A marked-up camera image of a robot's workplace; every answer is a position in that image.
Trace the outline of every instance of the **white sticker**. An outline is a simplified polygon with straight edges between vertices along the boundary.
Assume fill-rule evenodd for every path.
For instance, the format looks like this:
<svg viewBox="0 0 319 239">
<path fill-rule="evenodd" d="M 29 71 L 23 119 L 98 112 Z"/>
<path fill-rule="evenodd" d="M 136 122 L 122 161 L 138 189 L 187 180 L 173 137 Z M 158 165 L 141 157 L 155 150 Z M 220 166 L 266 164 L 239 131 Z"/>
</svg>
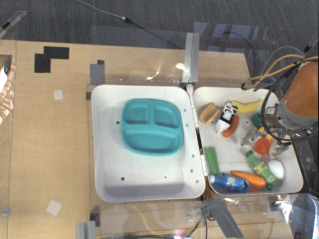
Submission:
<svg viewBox="0 0 319 239">
<path fill-rule="evenodd" d="M 54 216 L 57 216 L 59 214 L 59 211 L 61 209 L 62 205 L 58 202 L 51 200 L 50 204 L 46 208 L 46 211 Z"/>
<path fill-rule="evenodd" d="M 62 90 L 54 91 L 54 100 L 62 100 L 63 99 L 63 93 Z"/>
</svg>

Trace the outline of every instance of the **egg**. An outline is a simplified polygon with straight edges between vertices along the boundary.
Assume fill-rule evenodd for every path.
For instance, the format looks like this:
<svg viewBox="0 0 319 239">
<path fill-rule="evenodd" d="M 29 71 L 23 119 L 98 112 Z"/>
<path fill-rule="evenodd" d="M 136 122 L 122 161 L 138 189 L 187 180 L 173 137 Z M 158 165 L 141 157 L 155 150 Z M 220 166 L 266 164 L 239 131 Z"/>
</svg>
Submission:
<svg viewBox="0 0 319 239">
<path fill-rule="evenodd" d="M 278 160 L 270 160 L 268 162 L 268 167 L 276 178 L 282 179 L 284 177 L 284 167 Z"/>
</svg>

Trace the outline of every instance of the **orange carrot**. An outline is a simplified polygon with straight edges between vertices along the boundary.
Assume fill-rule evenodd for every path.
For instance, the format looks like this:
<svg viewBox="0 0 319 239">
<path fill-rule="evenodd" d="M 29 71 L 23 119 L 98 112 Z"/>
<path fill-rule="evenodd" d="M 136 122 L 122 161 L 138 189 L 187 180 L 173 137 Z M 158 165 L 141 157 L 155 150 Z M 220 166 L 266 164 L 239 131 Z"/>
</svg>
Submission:
<svg viewBox="0 0 319 239">
<path fill-rule="evenodd" d="M 223 132 L 224 137 L 230 137 L 237 129 L 239 125 L 239 117 L 237 115 L 234 116 L 233 121 L 228 129 Z"/>
<path fill-rule="evenodd" d="M 238 178 L 246 179 L 249 182 L 249 185 L 254 186 L 256 188 L 263 188 L 266 186 L 266 181 L 258 175 L 237 171 L 231 171 L 231 174 Z"/>
</svg>

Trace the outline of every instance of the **wooden surface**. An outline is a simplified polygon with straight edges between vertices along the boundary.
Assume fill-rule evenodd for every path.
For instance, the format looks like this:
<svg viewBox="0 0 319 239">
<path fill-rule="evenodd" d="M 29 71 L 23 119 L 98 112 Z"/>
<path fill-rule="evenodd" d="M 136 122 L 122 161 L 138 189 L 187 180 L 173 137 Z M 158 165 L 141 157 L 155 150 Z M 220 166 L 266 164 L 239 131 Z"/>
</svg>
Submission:
<svg viewBox="0 0 319 239">
<path fill-rule="evenodd" d="M 43 53 L 44 46 L 69 47 L 70 57 L 68 60 L 51 60 L 50 74 L 34 73 L 34 54 Z M 9 239 L 73 239 L 76 223 L 89 220 L 91 207 L 95 207 L 91 205 L 95 200 L 91 199 L 90 192 L 95 189 L 90 186 L 89 160 L 92 156 L 89 156 L 90 111 L 86 91 L 90 83 L 90 64 L 96 64 L 97 60 L 105 61 L 108 82 L 119 82 L 121 79 L 123 82 L 139 82 L 156 75 L 151 84 L 166 81 L 178 84 L 182 71 L 176 69 L 176 64 L 183 63 L 184 51 L 18 42 L 9 185 Z M 243 54 L 199 54 L 199 79 L 202 81 L 215 86 L 239 87 L 248 77 Z M 54 91 L 58 90 L 63 91 L 63 99 L 55 101 Z M 51 200 L 62 205 L 57 216 L 46 211 Z M 109 215 L 113 213 L 117 217 L 112 210 L 121 205 L 100 203 L 100 209 L 111 210 Z M 167 205 L 160 204 L 157 208 L 160 208 L 161 219 L 165 219 Z M 148 211 L 142 209 L 139 213 L 144 217 Z M 188 224 L 185 229 L 191 230 L 191 226 Z M 219 229 L 216 224 L 213 227 L 213 231 Z M 110 227 L 114 231 L 126 232 L 139 231 L 140 228 L 141 225 L 132 223 L 125 228 L 120 224 L 116 227 L 116 223 Z M 196 233 L 202 234 L 203 231 L 201 228 Z"/>
</svg>

